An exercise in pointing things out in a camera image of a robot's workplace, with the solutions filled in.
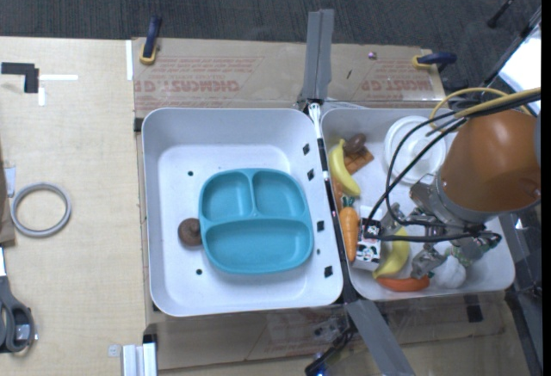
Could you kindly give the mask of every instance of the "scissors handle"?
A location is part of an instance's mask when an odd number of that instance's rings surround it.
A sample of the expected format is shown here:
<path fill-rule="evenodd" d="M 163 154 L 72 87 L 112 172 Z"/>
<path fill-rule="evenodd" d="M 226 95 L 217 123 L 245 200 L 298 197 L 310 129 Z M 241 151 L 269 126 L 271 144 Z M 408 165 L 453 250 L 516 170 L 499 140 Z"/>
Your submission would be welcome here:
<path fill-rule="evenodd" d="M 5 324 L 2 312 L 6 314 Z M 29 335 L 27 339 L 17 339 L 16 326 L 27 324 Z M 0 346 L 5 345 L 10 352 L 20 352 L 30 345 L 34 337 L 34 320 L 31 311 L 19 302 L 9 290 L 7 276 L 0 276 Z"/>

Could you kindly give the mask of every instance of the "white plastic tray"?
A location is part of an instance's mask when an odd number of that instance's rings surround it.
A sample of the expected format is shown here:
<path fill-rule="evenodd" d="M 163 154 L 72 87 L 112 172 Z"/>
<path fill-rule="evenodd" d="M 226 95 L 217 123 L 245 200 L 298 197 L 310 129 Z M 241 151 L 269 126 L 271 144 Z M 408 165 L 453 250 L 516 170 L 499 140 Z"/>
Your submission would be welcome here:
<path fill-rule="evenodd" d="M 142 140 L 150 289 L 159 310 L 187 317 L 316 307 L 340 296 L 343 272 L 318 143 L 305 114 L 286 108 L 161 108 L 145 118 Z M 281 170 L 302 187 L 314 245 L 298 268 L 228 274 L 210 263 L 202 247 L 179 242 L 180 222 L 198 216 L 203 183 L 217 172 L 243 168 Z"/>
<path fill-rule="evenodd" d="M 366 146 L 375 156 L 375 160 L 366 165 L 353 175 L 362 190 L 362 195 L 355 202 L 357 210 L 361 205 L 373 206 L 385 189 L 387 179 L 387 165 L 384 158 L 384 140 L 388 129 L 392 124 L 406 116 L 429 117 L 430 109 L 385 109 L 385 108 L 337 108 L 324 114 L 321 121 L 321 129 L 324 136 L 327 153 L 340 138 L 348 139 L 356 133 L 367 135 Z M 453 140 L 453 135 L 446 140 L 447 148 Z M 414 208 L 413 201 L 409 197 L 411 185 L 399 184 L 390 195 L 391 203 L 398 202 L 400 210 L 407 215 Z M 383 214 L 387 211 L 386 205 L 381 205 Z M 503 235 L 503 230 L 498 219 L 489 222 L 487 229 Z M 424 235 L 421 226 L 408 226 L 410 235 Z M 436 249 L 444 252 L 446 243 L 439 243 Z M 411 259 L 422 249 L 421 243 L 410 243 L 410 262 L 402 270 L 402 276 L 406 277 L 411 271 Z M 391 299 L 409 299 L 436 295 L 450 295 L 458 293 L 492 292 L 506 289 L 515 278 L 515 266 L 505 237 L 496 248 L 484 254 L 484 256 L 467 268 L 467 278 L 461 287 L 448 289 L 439 287 L 435 282 L 419 292 L 393 292 L 381 287 L 373 279 L 370 271 L 354 268 L 349 265 L 350 278 L 354 288 L 366 299 L 374 301 Z"/>

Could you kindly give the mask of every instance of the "scissors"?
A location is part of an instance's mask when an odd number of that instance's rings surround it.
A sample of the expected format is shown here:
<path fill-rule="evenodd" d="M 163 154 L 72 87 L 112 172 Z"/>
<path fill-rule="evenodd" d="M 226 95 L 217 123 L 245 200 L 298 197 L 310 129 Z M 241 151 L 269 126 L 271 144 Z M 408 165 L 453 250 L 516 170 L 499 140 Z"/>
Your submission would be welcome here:
<path fill-rule="evenodd" d="M 31 311 L 9 290 L 8 275 L 0 244 L 0 351 L 21 352 L 34 339 L 34 320 Z"/>

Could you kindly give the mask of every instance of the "table surface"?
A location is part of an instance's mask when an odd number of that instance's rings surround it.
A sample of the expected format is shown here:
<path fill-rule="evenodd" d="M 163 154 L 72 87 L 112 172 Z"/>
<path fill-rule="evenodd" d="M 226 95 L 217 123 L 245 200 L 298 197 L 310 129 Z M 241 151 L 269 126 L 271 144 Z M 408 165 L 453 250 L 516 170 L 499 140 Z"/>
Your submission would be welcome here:
<path fill-rule="evenodd" d="M 15 166 L 15 188 L 56 183 L 72 204 L 61 232 L 47 238 L 17 233 L 4 246 L 12 292 L 32 309 L 39 339 L 25 355 L 0 354 L 0 373 L 121 374 L 120 358 L 111 352 L 141 344 L 145 329 L 127 42 L 3 37 L 0 43 L 3 62 L 33 63 L 41 75 L 77 75 L 76 81 L 42 81 L 45 106 L 37 95 L 23 93 L 23 77 L 0 75 L 0 142 L 4 164 Z M 37 193 L 21 203 L 18 215 L 29 227 L 48 227 L 62 213 L 59 198 Z M 438 368 L 442 374 L 452 368 L 453 374 L 498 374 L 506 368 L 529 374 L 518 359 L 522 345 L 511 313 L 505 303 L 499 309 L 501 334 L 407 346 L 407 358 L 414 368 L 434 374 Z M 307 356 L 164 373 L 303 374 L 311 361 Z"/>

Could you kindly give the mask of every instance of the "toy banana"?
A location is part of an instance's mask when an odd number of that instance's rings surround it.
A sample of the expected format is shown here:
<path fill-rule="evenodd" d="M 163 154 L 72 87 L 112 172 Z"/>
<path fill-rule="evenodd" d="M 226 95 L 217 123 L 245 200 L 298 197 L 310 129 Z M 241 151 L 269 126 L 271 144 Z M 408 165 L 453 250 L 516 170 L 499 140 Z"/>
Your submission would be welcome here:
<path fill-rule="evenodd" d="M 406 236 L 406 229 L 399 228 L 395 235 Z M 373 271 L 373 278 L 377 278 L 381 275 L 392 275 L 399 272 L 407 262 L 407 258 L 410 255 L 410 242 L 396 241 L 393 242 L 393 249 L 388 255 L 385 262 L 383 262 L 376 270 Z"/>
<path fill-rule="evenodd" d="M 357 197 L 361 190 L 344 165 L 343 144 L 344 139 L 340 139 L 338 144 L 329 152 L 329 171 L 341 183 L 345 194 Z"/>

